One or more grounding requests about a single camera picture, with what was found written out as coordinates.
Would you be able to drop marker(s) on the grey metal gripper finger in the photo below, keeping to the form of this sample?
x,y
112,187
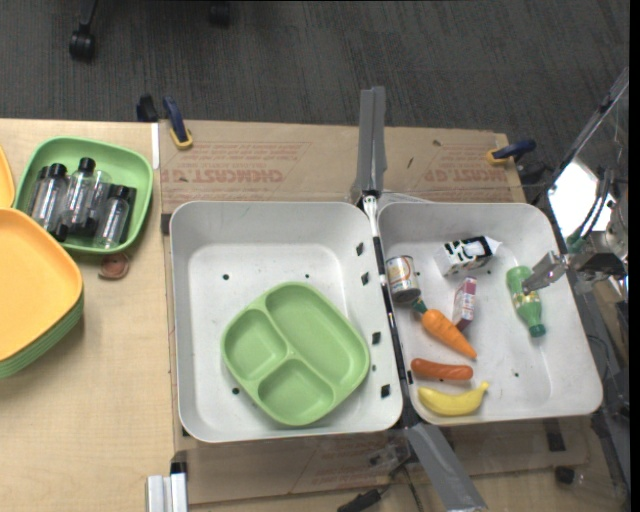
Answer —
x,y
542,282
552,262

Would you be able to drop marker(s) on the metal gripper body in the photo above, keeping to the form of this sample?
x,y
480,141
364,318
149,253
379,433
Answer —
x,y
600,266

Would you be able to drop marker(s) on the green plastic bottle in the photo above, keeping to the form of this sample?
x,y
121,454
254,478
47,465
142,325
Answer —
x,y
530,307

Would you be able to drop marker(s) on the small pink carton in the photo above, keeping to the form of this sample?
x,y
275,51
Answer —
x,y
466,300

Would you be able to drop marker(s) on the black and white carton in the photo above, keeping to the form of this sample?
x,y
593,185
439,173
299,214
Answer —
x,y
462,255

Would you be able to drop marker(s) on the white plastic tray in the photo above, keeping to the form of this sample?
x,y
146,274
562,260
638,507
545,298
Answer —
x,y
210,320
505,365

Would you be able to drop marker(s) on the orange carrot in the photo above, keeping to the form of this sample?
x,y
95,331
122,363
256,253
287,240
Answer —
x,y
445,330

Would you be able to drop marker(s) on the orange sausage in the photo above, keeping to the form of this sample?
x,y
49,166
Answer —
x,y
442,370

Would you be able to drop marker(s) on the small silver can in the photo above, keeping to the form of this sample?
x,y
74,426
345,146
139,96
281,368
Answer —
x,y
401,277

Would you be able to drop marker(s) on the yellow banana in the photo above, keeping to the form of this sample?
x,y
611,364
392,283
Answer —
x,y
450,402

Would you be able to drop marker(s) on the thin black and white rod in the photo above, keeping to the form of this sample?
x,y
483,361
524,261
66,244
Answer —
x,y
389,320

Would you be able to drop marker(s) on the green divided plate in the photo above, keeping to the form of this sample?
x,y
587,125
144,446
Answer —
x,y
305,325

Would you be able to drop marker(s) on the brown printed cardboard board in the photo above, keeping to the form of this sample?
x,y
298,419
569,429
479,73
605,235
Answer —
x,y
310,165

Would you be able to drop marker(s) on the clear bottle with black cap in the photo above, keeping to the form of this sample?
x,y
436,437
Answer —
x,y
79,195
103,182
49,200
112,222

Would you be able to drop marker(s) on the yellow plate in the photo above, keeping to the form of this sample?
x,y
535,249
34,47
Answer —
x,y
5,180
30,280

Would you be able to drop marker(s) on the black chair caster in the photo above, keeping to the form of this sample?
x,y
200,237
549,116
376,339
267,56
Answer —
x,y
81,45

